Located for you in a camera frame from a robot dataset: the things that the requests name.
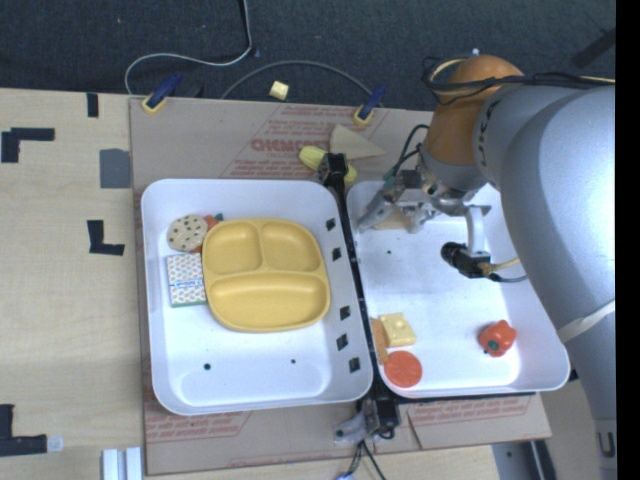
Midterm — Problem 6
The orange-brown cracker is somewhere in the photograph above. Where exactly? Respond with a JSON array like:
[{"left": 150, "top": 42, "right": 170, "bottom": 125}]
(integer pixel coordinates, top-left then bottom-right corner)
[{"left": 370, "top": 317, "right": 391, "bottom": 366}]

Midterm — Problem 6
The beige spotted biscuit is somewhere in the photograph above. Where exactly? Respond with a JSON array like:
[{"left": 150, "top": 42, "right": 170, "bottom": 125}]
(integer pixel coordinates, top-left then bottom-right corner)
[{"left": 166, "top": 213, "right": 209, "bottom": 253}]

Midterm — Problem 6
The yellow divided plate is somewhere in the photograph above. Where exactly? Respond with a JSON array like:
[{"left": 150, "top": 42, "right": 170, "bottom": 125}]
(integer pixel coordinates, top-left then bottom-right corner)
[{"left": 201, "top": 217, "right": 332, "bottom": 334}]

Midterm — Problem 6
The black block with thin wires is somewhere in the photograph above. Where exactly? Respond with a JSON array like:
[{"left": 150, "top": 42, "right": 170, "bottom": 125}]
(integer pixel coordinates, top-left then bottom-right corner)
[
  {"left": 368, "top": 393, "right": 402, "bottom": 432},
  {"left": 315, "top": 151, "right": 350, "bottom": 187}
]

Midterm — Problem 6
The beige triangular slice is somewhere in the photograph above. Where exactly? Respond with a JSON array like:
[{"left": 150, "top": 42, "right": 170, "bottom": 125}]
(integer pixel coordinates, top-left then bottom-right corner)
[{"left": 328, "top": 123, "right": 388, "bottom": 162}]

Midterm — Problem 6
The white plastic tray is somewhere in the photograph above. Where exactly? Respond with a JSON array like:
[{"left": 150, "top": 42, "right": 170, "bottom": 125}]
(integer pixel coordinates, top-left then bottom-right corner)
[
  {"left": 140, "top": 177, "right": 375, "bottom": 416},
  {"left": 345, "top": 180, "right": 572, "bottom": 400}
]

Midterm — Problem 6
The yellow corn cob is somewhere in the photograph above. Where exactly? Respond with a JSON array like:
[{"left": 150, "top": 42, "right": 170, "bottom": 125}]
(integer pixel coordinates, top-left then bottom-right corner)
[{"left": 298, "top": 145, "right": 359, "bottom": 185}]

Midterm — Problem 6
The beige toy bread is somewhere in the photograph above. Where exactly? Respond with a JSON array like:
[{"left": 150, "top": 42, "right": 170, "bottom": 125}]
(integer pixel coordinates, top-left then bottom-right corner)
[{"left": 373, "top": 208, "right": 417, "bottom": 233}]

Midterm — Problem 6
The yellow cheese wedge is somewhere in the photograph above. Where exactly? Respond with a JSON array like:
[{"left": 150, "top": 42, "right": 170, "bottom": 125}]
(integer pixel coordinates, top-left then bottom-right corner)
[{"left": 378, "top": 312, "right": 418, "bottom": 348}]

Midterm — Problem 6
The orange round slice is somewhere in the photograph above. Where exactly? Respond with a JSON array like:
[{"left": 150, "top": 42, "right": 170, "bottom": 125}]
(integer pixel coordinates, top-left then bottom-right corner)
[{"left": 383, "top": 350, "right": 424, "bottom": 389}]

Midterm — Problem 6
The orange bell pepper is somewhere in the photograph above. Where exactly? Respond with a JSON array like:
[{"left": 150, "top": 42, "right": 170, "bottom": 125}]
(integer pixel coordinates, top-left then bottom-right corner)
[{"left": 477, "top": 319, "right": 518, "bottom": 359}]

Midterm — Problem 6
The black cylinder on white bracket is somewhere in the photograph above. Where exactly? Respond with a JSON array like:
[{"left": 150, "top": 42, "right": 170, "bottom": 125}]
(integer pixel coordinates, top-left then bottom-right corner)
[{"left": 439, "top": 204, "right": 494, "bottom": 280}]

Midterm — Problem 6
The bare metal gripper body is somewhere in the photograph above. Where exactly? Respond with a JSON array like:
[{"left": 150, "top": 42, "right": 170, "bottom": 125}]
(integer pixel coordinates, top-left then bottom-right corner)
[{"left": 382, "top": 169, "right": 474, "bottom": 219}]

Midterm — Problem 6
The brown cardboard board red print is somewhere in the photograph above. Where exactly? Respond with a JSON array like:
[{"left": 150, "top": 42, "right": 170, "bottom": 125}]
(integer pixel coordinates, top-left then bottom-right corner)
[{"left": 128, "top": 96, "right": 554, "bottom": 477}]

